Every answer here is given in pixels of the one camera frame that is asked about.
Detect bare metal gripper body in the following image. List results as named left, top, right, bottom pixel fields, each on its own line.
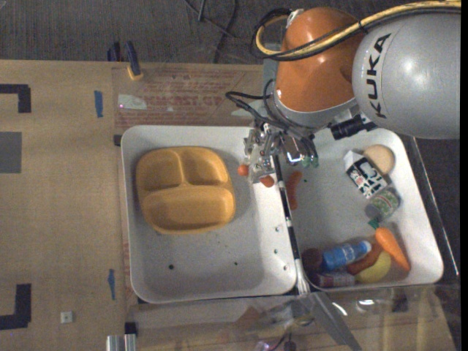
left=251, top=121, right=312, bottom=167

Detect thin black and white rod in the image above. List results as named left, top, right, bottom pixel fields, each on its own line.
left=273, top=154, right=311, bottom=295

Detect orange divided plate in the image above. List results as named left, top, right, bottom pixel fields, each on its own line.
left=135, top=146, right=237, bottom=235

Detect white and black milk carton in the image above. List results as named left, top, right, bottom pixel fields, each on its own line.
left=343, top=150, right=389, bottom=200

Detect brown cardboard board red print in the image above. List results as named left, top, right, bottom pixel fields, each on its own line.
left=111, top=62, right=458, bottom=351

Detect beige round biscuit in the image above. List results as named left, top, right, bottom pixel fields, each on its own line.
left=363, top=144, right=396, bottom=176

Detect dark purple toy grapes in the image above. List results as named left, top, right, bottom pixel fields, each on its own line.
left=301, top=247, right=325, bottom=274

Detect white plastic tray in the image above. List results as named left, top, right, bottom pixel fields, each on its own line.
left=120, top=124, right=298, bottom=304
left=279, top=126, right=445, bottom=293

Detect blue plastic bottle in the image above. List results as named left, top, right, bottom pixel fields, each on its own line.
left=320, top=240, right=373, bottom=273

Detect green small can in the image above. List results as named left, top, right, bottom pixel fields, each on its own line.
left=365, top=188, right=401, bottom=222

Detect pink small packet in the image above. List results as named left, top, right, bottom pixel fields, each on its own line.
left=309, top=271, right=356, bottom=289

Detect orange toy carrot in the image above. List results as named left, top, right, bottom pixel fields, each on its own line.
left=368, top=220, right=412, bottom=273

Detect yellow toy lemon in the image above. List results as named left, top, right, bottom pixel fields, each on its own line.
left=355, top=250, right=393, bottom=284

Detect black cylinder on white bracket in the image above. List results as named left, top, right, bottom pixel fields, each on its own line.
left=330, top=113, right=377, bottom=141

